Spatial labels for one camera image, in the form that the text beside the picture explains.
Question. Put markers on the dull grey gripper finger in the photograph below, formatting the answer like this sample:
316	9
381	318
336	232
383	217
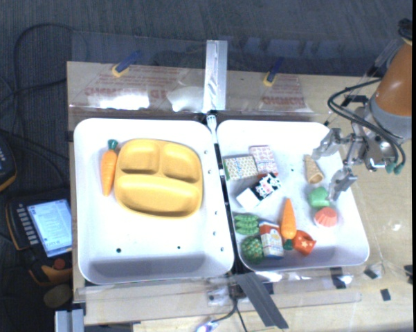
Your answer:
342	182
328	144

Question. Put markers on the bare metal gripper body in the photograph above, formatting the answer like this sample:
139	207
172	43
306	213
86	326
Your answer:
375	149

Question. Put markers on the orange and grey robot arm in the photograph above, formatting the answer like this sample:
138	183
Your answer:
396	81

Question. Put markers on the green toy pepper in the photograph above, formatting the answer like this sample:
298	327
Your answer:
317	198

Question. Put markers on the tan ice cream cone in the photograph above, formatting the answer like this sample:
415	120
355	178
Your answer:
313	171

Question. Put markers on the pink patterned carton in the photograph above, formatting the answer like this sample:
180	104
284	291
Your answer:
264	157

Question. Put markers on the orange carrot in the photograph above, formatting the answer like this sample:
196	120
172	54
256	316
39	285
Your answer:
288	220
108	168

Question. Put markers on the white plastic tray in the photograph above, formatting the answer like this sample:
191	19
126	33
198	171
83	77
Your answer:
152	247
332	247

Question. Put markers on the cow print carton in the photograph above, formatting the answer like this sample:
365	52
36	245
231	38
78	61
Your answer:
263	189

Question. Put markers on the green patterned carton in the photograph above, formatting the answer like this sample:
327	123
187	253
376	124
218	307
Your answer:
240	168

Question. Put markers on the orange and white juice carton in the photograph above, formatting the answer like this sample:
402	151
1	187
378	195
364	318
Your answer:
271	242

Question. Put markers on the green pea pods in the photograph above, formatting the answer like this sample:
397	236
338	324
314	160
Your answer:
246	224

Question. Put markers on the green broccoli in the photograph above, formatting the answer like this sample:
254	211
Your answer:
252	250

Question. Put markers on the yellow divided plate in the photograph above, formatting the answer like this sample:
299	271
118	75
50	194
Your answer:
159	189

